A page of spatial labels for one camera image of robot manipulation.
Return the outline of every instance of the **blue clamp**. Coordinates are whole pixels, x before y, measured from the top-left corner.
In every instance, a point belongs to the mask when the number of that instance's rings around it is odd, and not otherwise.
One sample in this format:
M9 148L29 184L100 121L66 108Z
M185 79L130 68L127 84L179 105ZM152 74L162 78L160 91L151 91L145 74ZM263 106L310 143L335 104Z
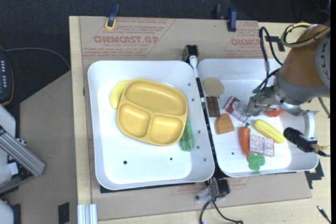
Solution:
M236 29L236 19L237 19L237 9L234 6L231 6L227 9L227 30L230 32L235 32Z
M107 18L105 23L106 30L108 31L114 30L114 27L116 26L115 17L117 16L118 10L119 10L119 4L114 3L111 9L110 17Z

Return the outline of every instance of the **yellow banana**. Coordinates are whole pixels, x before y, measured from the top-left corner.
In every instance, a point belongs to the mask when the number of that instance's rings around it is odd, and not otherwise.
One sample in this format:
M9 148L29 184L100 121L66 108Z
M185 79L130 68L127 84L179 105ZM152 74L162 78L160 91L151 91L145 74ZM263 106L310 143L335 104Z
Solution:
M121 80L113 87L110 93L110 103L114 109L118 108L122 91L124 90L128 82L128 80Z

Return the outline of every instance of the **yellow divided plate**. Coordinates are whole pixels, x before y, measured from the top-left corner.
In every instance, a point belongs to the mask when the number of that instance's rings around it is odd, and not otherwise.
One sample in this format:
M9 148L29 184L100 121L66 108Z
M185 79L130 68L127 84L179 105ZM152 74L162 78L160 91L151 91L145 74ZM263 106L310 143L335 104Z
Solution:
M188 102L181 91L155 81L135 79L121 94L117 123L131 138L169 146L181 139L187 114Z

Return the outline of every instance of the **round cookie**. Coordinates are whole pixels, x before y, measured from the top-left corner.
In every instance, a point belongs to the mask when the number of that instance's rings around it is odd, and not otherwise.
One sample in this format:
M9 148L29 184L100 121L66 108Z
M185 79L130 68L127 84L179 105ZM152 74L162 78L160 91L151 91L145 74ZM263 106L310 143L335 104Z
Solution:
M210 96L220 96L224 92L223 84L215 78L207 78L203 82L204 90Z

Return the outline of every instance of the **white tray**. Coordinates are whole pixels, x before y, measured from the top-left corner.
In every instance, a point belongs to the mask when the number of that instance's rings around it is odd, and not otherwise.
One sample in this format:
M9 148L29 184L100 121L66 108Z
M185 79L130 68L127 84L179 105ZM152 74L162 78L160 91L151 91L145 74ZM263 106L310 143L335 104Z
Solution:
M275 60L270 60L271 71L279 67ZM198 73L201 83L206 78L217 78L223 84L224 93L218 99L221 114L226 113L223 107L231 95L247 104L250 96L252 96L252 90L266 76L264 60L261 59L206 59L199 63ZM269 79L269 86L272 85L273 80L274 78ZM244 126L244 124L233 116L230 116L230 118L235 126L235 130L221 135L216 134L214 126L215 118L209 118L218 165L226 175L230 177L243 177L311 170L316 167L318 163L316 153L305 153L294 144L286 141L283 144L274 144L275 155L273 157L265 157L266 163L264 166L261 166L260 171L250 170L247 158L242 152L238 140L239 128ZM305 131L303 117L282 112L276 118L266 115L251 116L247 122L250 123L251 133L255 134L258 134L253 127L255 119L267 121L280 132L283 132L287 127L298 129L300 132Z
M188 101L194 148L179 143L156 146L124 135L109 103L121 80L149 79L180 90ZM193 69L181 61L98 61L88 70L96 177L105 188L121 190L207 181L215 164Z

